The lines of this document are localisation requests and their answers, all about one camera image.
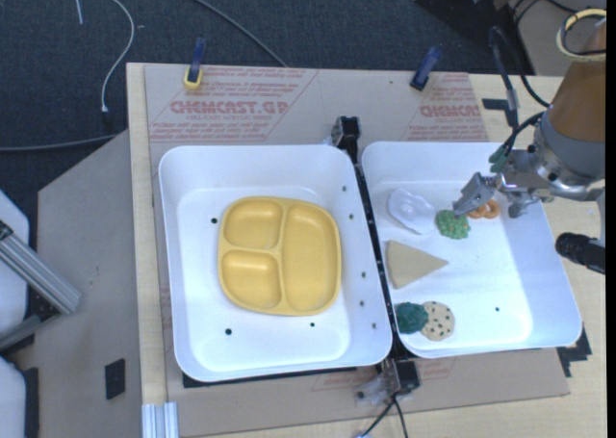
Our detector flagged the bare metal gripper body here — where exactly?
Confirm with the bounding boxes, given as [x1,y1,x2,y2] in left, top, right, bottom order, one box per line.
[496,148,606,202]

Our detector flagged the orange pretzel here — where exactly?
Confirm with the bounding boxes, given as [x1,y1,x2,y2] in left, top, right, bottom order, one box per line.
[466,198,501,220]

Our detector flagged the green grapes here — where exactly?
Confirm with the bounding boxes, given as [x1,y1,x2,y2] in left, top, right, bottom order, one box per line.
[435,208,472,241]

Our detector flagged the white flat lumpy piece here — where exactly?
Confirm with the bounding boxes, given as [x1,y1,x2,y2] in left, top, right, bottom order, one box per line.
[386,187,437,236]

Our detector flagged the white plastic tray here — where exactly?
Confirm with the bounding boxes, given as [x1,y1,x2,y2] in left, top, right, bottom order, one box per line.
[157,143,394,383]
[360,140,584,359]

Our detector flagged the beige triangular slice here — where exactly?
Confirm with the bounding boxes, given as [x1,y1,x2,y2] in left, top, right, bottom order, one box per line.
[384,239,449,290]

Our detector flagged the thin black and white rod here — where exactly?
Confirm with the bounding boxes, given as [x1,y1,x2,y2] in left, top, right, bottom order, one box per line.
[352,156,398,361]

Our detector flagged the beige chocolate chip biscuit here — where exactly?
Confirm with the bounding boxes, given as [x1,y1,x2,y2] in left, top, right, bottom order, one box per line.
[420,300,456,343]

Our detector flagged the dark green broccoli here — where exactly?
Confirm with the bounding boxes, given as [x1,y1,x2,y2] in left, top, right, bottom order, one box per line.
[395,301,429,335]

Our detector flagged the yellow divided plate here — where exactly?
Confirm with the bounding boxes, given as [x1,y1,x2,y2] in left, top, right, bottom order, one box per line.
[217,195,344,318]

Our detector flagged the brown cardboard board red print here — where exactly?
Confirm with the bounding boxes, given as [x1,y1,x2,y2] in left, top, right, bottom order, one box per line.
[142,64,572,428]

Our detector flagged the black cylinder on white bracket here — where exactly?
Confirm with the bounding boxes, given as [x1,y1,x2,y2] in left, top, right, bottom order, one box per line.
[554,188,607,276]

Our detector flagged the black block with thin wires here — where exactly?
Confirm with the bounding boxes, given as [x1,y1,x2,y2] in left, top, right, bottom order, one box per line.
[331,115,363,161]
[374,358,423,399]

